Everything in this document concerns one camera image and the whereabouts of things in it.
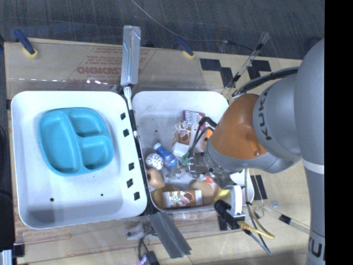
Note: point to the white plastic tray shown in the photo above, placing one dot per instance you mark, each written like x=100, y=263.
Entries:
x=157, y=112
x=82, y=197

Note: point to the brown bottle with label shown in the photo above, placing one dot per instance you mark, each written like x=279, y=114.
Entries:
x=179, y=199

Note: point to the black cylinder on white bracket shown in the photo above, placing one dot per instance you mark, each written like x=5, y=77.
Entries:
x=235, y=200

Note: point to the blue and white bottle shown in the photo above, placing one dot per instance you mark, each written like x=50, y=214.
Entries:
x=168, y=156

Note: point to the pink carton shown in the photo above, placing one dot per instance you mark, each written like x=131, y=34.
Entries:
x=193, y=117

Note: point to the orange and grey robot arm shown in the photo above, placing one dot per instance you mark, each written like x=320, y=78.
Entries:
x=278, y=120

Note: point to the tan toy doughnut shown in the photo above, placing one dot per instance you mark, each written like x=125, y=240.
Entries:
x=156, y=179

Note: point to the small white box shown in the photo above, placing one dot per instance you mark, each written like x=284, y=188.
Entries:
x=180, y=148

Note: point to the tan toy bread roll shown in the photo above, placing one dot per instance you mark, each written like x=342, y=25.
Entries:
x=206, y=190

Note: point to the brown and white carton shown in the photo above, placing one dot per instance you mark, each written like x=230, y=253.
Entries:
x=183, y=132

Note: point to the blue divided plate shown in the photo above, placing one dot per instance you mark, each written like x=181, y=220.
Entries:
x=63, y=142

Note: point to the yellow banana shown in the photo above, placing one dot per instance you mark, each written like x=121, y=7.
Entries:
x=222, y=194

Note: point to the white spotted ball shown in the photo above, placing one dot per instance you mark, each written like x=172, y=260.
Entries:
x=154, y=161

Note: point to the orange toy carrot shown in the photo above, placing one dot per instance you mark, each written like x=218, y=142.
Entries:
x=208, y=134

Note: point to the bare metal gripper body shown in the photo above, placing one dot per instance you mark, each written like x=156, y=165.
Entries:
x=199, y=163

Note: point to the brown cardboard board red print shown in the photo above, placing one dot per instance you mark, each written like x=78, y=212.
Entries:
x=69, y=59

